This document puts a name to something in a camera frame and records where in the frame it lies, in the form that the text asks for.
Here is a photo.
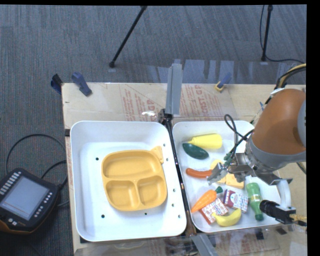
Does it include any yellow divided plate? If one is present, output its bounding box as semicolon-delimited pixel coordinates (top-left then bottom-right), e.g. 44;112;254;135
100;145;169;212

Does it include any orange sausage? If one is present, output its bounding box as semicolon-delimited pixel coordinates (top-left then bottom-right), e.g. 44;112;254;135
185;167;214;179

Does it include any orange and white carton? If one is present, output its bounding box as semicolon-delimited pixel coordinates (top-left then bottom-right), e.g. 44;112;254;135
198;197;230;225

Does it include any white plastic tray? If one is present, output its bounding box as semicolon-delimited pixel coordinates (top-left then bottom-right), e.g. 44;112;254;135
171;120;289;234
69;120;188;243

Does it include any yellow mustard bottle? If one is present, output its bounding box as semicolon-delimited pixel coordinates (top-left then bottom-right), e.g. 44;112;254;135
187;133;223;150

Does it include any red and white carton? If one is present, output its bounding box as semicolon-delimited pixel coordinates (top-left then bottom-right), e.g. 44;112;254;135
222;189;250;214

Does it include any green bottle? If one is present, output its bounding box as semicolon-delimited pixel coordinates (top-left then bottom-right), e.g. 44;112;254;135
245;182;265;222

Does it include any black cylinder on white bracket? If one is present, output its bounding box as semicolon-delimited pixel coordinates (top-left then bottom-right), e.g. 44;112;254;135
259;178;297;225

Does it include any yellow banana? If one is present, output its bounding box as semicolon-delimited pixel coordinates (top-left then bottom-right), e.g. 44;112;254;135
211;207;243;228

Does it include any brown cardboard board red print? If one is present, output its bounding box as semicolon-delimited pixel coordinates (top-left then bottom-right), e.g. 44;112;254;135
61;82;307;256

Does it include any orange carrot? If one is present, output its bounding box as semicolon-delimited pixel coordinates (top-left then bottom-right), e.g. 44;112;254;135
190;185;224;214

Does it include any dark green toy vegetable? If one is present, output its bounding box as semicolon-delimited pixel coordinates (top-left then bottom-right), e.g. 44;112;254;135
182;142;210;161

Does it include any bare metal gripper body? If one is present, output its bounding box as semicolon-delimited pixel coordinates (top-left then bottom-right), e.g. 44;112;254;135
227;152;275;183

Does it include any yellow cheese wedge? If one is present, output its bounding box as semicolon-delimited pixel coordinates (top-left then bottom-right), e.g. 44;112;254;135
216;173;245;190

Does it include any yellow round toy food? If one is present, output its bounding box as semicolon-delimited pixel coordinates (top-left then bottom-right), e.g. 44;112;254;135
209;159;224;171

